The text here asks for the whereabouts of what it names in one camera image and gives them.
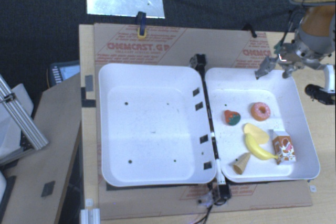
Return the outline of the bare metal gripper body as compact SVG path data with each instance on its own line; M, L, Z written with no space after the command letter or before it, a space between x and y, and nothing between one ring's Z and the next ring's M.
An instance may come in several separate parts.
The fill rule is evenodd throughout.
M326 46L308 46L303 42L277 43L274 46L277 63L284 70L298 70L309 67L321 70L324 64L321 60L327 56Z

